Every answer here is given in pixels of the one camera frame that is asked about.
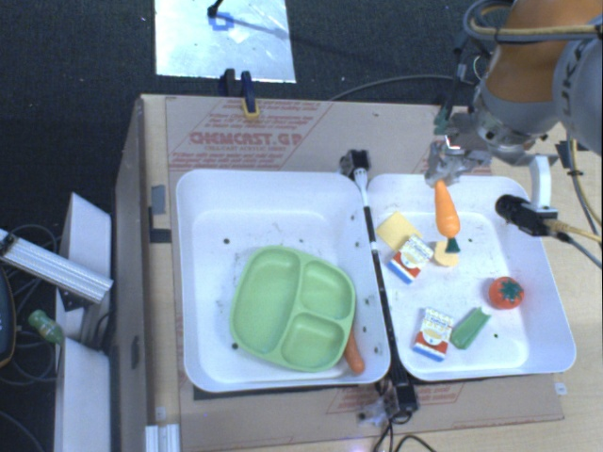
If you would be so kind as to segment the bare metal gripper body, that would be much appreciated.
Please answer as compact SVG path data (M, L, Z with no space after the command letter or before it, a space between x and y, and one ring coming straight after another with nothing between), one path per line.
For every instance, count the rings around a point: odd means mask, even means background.
M488 112L456 113L448 121L444 166L485 166L493 158L511 166L527 166L529 150L540 137L520 133Z

